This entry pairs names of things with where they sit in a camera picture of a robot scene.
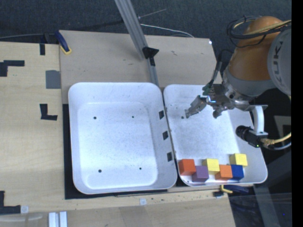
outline wooden board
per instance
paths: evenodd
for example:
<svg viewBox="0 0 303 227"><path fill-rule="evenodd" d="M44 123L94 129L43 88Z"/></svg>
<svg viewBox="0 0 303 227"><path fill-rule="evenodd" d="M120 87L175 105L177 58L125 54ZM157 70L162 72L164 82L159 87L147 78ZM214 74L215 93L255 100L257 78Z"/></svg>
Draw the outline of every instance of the wooden board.
<svg viewBox="0 0 303 227"><path fill-rule="evenodd" d="M148 205L214 200L213 188L203 187L65 200L62 94L45 84L46 70L61 70L59 54L55 44L46 44L42 56L39 44L0 43L0 61L25 61L25 67L9 67L8 76L0 78L0 190L5 191L5 206L26 205L34 213L139 206L140 198ZM57 121L41 120L40 104L48 104L48 113L58 115ZM230 208L228 201L224 206Z"/></svg>
<svg viewBox="0 0 303 227"><path fill-rule="evenodd" d="M77 82L149 82L146 60L140 60L128 34L60 31L72 52L60 51L62 103ZM155 55L159 87L207 84L216 66L209 39L146 35ZM215 83L220 83L218 76Z"/></svg>
<svg viewBox="0 0 303 227"><path fill-rule="evenodd" d="M235 227L227 198L67 211L73 227ZM0 216L2 227L48 227L47 213Z"/></svg>

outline hole in bin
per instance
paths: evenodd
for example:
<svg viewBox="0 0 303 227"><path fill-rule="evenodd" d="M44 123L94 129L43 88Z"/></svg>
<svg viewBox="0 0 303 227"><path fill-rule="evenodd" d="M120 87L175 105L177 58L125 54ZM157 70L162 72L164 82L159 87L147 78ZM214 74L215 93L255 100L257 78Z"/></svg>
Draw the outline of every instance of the hole in bin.
<svg viewBox="0 0 303 227"><path fill-rule="evenodd" d="M163 140L166 140L169 137L169 133L167 131L165 131L163 133Z"/></svg>
<svg viewBox="0 0 303 227"><path fill-rule="evenodd" d="M159 112L159 118L162 119L163 117L164 117L164 111L162 110Z"/></svg>
<svg viewBox="0 0 303 227"><path fill-rule="evenodd" d="M171 161L172 160L172 152L167 153L167 161Z"/></svg>

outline blue clamp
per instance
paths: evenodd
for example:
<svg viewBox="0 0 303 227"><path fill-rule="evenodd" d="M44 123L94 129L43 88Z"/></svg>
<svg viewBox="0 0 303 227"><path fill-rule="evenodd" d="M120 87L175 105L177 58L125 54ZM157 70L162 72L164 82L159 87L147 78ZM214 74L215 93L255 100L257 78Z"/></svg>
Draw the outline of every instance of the blue clamp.
<svg viewBox="0 0 303 227"><path fill-rule="evenodd" d="M60 34L59 31L55 32L55 36L60 44L60 49L64 52L64 54L69 55L71 53L71 48L67 45L64 37Z"/></svg>

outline black cable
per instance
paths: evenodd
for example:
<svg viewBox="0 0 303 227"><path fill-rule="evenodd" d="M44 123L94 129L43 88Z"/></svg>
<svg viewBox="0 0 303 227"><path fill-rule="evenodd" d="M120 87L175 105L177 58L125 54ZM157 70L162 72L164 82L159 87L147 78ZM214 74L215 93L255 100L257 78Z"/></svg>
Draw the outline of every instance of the black cable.
<svg viewBox="0 0 303 227"><path fill-rule="evenodd" d="M220 54L219 54L219 56L218 56L218 61L221 61L222 65L223 65L223 62L222 62L222 54L223 54L224 51L229 52L230 54L233 54L233 52L230 51L230 50L228 50L228 49L223 49L223 50L221 50L221 52L220 52ZM225 65L225 66L222 66L222 65L221 65L221 68L220 68L221 76L222 76L222 74L223 74L223 72L225 71L226 66L227 66L227 65Z"/></svg>
<svg viewBox="0 0 303 227"><path fill-rule="evenodd" d="M184 34L178 34L178 35L170 35L171 37L186 37L186 38L191 38L189 35L184 35Z"/></svg>
<svg viewBox="0 0 303 227"><path fill-rule="evenodd" d="M213 85L214 80L216 79L218 72L221 71L221 67L222 67L222 54L223 54L223 52L225 52L225 51L226 51L226 52L229 52L229 53L231 53L231 54L233 54L233 52L230 51L230 50L228 50L228 49L223 49L223 50L220 51L220 53L219 53L219 55L218 55L218 60L217 60L217 63L216 63L216 67L215 67L215 69L214 69L213 77L212 77L212 79L209 81L209 83L207 84L209 88Z"/></svg>
<svg viewBox="0 0 303 227"><path fill-rule="evenodd" d="M260 44L265 39L266 35L268 35L268 34L272 34L272 33L276 33L276 32L282 32L286 29L291 29L291 20L290 20L290 21L286 22L283 25L271 28L267 31L260 32L260 33L243 35L243 34L238 34L238 33L235 32L235 28L238 27L239 25L245 24L247 22L254 21L254 20L256 20L257 18L260 18L260 17L261 16L258 16L258 17L256 17L256 16L248 16L248 17L243 16L242 18L240 18L238 20L234 20L234 21L230 22L227 25L226 33L229 36L230 41L233 43L233 45L235 45L236 47L239 47L239 48L244 48L244 47L247 47L247 46L257 45L257 44ZM243 39L256 38L256 37L259 37L259 36L263 36L259 42L255 43L255 44L248 44L248 45L245 45L245 46L238 46L233 41L233 39L243 40Z"/></svg>
<svg viewBox="0 0 303 227"><path fill-rule="evenodd" d="M35 36L43 36L43 35L44 34L12 35L12 36L0 37L0 40L22 38L22 37L35 37Z"/></svg>
<svg viewBox="0 0 303 227"><path fill-rule="evenodd" d="M99 25L92 25L92 26L86 26L86 27L82 27L82 28L74 28L71 30L75 30L75 31L91 31L91 30L98 30L102 27L108 27L108 26L113 26L113 25L119 25L124 23L123 19L117 20L117 21L113 21L113 22L109 22L109 23L103 23L103 24L99 24Z"/></svg>

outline colored cube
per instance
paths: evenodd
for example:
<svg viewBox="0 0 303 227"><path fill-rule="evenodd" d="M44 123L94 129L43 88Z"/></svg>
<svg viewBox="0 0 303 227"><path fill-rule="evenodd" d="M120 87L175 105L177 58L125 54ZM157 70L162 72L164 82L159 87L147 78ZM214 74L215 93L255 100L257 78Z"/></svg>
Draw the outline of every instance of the colored cube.
<svg viewBox="0 0 303 227"><path fill-rule="evenodd" d="M220 171L214 176L216 180L227 181L232 178L232 167L230 165L219 165Z"/></svg>
<svg viewBox="0 0 303 227"><path fill-rule="evenodd" d="M231 180L240 180L244 177L243 166L241 165L231 165L232 167L232 179Z"/></svg>
<svg viewBox="0 0 303 227"><path fill-rule="evenodd" d="M193 159L182 159L178 162L181 176L191 176L196 172L195 161Z"/></svg>
<svg viewBox="0 0 303 227"><path fill-rule="evenodd" d="M209 178L207 166L196 166L196 172L192 175L195 183L204 183Z"/></svg>
<svg viewBox="0 0 303 227"><path fill-rule="evenodd" d="M247 166L246 154L235 153L229 157L230 164Z"/></svg>
<svg viewBox="0 0 303 227"><path fill-rule="evenodd" d="M208 173L211 175L217 174L220 171L219 160L207 158L202 162L203 166L207 166Z"/></svg>

